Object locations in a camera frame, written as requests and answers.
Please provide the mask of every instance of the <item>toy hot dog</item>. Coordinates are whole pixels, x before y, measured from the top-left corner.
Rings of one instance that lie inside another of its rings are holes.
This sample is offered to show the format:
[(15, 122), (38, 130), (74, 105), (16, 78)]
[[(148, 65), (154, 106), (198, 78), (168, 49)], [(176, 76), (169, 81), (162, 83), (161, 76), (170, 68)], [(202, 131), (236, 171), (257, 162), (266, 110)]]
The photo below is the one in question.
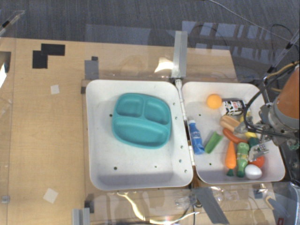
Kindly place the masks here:
[(227, 129), (227, 128), (224, 128), (223, 129), (223, 134), (230, 140), (230, 141), (233, 141), (233, 143), (235, 144), (239, 144), (239, 143), (247, 143), (246, 140), (244, 139), (241, 139), (239, 137), (236, 137), (235, 135), (233, 135), (233, 133)]
[(239, 121), (228, 115), (224, 115), (220, 120), (220, 125), (224, 128), (229, 129), (231, 132), (234, 132), (234, 128), (239, 124)]

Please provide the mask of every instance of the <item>red toy tomato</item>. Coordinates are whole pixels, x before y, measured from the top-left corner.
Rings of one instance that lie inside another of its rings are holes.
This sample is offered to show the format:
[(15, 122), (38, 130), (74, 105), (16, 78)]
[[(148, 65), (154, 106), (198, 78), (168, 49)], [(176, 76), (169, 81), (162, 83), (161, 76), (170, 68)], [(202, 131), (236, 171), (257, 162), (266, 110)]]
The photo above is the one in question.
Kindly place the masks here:
[(253, 162), (248, 162), (248, 164), (253, 164), (255, 166), (258, 166), (259, 168), (261, 168), (264, 164), (264, 157), (258, 157), (255, 161)]

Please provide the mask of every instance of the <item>teal divided plate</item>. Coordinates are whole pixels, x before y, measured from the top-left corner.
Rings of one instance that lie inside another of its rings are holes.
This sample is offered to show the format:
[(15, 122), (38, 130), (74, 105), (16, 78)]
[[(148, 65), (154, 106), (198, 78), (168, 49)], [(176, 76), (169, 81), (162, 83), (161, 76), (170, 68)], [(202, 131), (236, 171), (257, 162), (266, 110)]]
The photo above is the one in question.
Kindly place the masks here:
[(171, 112), (162, 100), (139, 93), (119, 97), (112, 116), (112, 132), (121, 142), (141, 147), (159, 148), (171, 133)]

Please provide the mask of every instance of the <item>green bottle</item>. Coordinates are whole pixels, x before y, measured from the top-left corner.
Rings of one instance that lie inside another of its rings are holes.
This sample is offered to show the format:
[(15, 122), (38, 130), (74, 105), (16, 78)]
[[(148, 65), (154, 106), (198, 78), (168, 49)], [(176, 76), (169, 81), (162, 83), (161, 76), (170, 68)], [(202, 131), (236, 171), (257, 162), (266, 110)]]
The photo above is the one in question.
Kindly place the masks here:
[(238, 144), (238, 151), (236, 154), (236, 162), (238, 164), (238, 171), (237, 176), (239, 178), (243, 178), (245, 176), (245, 167), (248, 165), (248, 152), (249, 152), (249, 145), (245, 142), (240, 142)]

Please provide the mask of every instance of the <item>gray carpet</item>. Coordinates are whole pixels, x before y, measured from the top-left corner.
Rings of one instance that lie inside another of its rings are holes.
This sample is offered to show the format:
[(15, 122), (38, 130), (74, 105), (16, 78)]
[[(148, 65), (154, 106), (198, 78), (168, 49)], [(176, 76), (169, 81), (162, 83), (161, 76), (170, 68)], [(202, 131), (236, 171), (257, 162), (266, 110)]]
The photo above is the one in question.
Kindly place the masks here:
[[(162, 46), (173, 46), (175, 31), (187, 30), (191, 47), (229, 47), (242, 82), (262, 76), (299, 29), (300, 0), (213, 1), (246, 20), (210, 0), (0, 0), (0, 22), (24, 10), (5, 36)], [(196, 23), (201, 29), (192, 35)], [(204, 24), (217, 32), (208, 37)], [(232, 24), (243, 25), (247, 34), (232, 39)], [(293, 48), (280, 66), (298, 59)]]
[[(266, 29), (276, 23), (293, 33), (299, 28), (300, 0), (214, 1)], [(208, 0), (0, 0), (0, 9), (2, 21), (11, 11), (26, 11), (20, 38), (85, 41), (87, 25), (181, 30), (182, 21), (248, 24)], [(110, 39), (118, 42), (118, 34)]]

